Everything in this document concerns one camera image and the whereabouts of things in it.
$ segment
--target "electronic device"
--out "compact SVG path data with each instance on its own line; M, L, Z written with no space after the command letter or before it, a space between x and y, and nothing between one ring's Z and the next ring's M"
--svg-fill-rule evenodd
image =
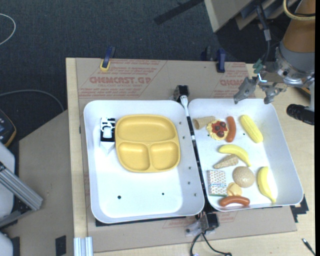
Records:
M0 142L6 147L12 142L17 133L14 123L0 109Z

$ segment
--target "white tray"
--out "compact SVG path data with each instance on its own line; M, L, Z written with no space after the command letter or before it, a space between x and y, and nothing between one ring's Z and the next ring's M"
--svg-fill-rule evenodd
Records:
M216 119L226 121L228 116L233 116L236 123L236 136L232 144L242 147L249 154L252 164L250 169L256 175L257 171L264 166L269 167L273 179L273 187L277 191L275 204L263 196L258 189L257 181L248 188L242 189L242 196L250 199L249 207L240 204L229 204L221 207L221 196L208 194L207 170L213 170L215 165L227 154L219 153L221 145L228 144L225 140L215 140L208 136L205 127L197 130L194 127L194 135L199 153L199 159L204 178L207 197L210 204L219 211L233 211L241 209L277 207L284 205L296 205L303 199L303 189L290 155L279 119L271 104L264 104L263 99L246 99L238 104L233 99L194 99L188 106L191 119L214 116ZM249 115L263 134L263 142L253 142L239 122L241 115ZM239 160L235 166L222 168L225 171L226 183L233 182L232 172L237 166L246 166Z
M115 148L108 155L100 148L101 118L117 122L133 114L162 115L174 123L180 144L177 167L163 172L131 172L120 164ZM97 220L113 224L194 216L202 211L203 189L181 104L172 100L95 100L85 106L83 116L91 210Z

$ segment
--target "corn on the cob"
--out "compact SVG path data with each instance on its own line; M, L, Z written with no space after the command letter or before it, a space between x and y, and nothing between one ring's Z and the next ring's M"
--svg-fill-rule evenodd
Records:
M261 131L259 130L259 128L257 127L257 125L251 119L250 116L248 116L247 114L242 115L240 117L240 122L241 122L243 128L246 130L246 132L250 136L250 138L255 143L259 143L264 140L264 137L263 137Z

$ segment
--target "blue clamp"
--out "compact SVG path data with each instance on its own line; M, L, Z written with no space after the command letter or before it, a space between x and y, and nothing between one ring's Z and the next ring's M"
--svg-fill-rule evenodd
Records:
M106 54L104 59L101 61L100 70L102 72L107 72L110 67L110 58L113 58L116 52L116 48L113 46L109 46L106 49Z
M223 48L220 48L216 51L216 59L218 63L216 64L216 71L218 73L225 72L225 61L226 61L226 52Z
M213 61L211 57L211 47L207 46L203 52L201 52L200 58L203 62Z

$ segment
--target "cardboard sheet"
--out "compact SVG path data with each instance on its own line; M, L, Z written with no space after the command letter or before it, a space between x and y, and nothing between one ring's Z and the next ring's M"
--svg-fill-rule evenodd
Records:
M99 58L76 59L87 227L88 235L93 238L94 251L191 242L193 236L186 235L185 229L196 221L194 216L96 225L90 206L84 107L93 100L168 100L177 85L188 85L189 101L232 98L248 76L246 64L226 62L225 73L218 73L213 61L111 59L109 71L103 73L100 63ZM217 212L217 215L220 227L207 236L210 240L297 230L289 206Z
M57 241L64 255L73 255L68 111L20 140L18 159L19 178L43 202L40 210L19 218L3 232L12 239L19 237L21 256L56 255Z

